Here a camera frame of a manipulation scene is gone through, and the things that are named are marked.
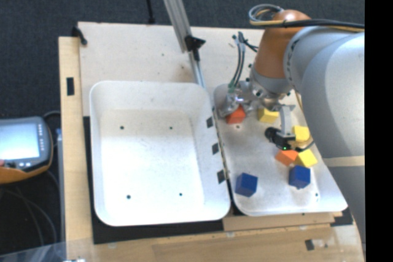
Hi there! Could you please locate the yellow cube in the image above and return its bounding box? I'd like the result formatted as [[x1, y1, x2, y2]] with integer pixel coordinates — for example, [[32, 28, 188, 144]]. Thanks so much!
[[291, 125, 311, 144], [257, 107, 280, 124], [295, 150, 319, 169]]

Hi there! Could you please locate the blue cube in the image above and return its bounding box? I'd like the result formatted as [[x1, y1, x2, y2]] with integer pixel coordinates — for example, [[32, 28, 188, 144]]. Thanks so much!
[[235, 172, 259, 198], [288, 164, 311, 190]]

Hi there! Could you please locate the white plastic tray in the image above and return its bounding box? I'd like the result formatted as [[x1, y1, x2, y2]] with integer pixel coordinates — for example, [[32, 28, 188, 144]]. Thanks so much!
[[88, 80, 232, 227], [213, 83, 349, 217]]

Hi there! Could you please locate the orange cube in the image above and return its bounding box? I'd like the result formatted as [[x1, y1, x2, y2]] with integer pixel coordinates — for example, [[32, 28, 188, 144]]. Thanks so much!
[[274, 148, 299, 166], [226, 104, 247, 125]]

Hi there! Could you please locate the pale wood board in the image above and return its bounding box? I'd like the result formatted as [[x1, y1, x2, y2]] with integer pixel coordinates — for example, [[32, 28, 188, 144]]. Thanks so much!
[[77, 21, 268, 117]]

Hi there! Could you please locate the black cylinder on white bracket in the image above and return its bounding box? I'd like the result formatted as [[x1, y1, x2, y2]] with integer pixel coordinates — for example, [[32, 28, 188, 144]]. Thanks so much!
[[265, 104, 297, 152]]

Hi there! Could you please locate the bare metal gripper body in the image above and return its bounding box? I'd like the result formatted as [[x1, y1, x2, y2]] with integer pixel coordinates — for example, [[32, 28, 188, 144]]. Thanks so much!
[[227, 80, 279, 109]]

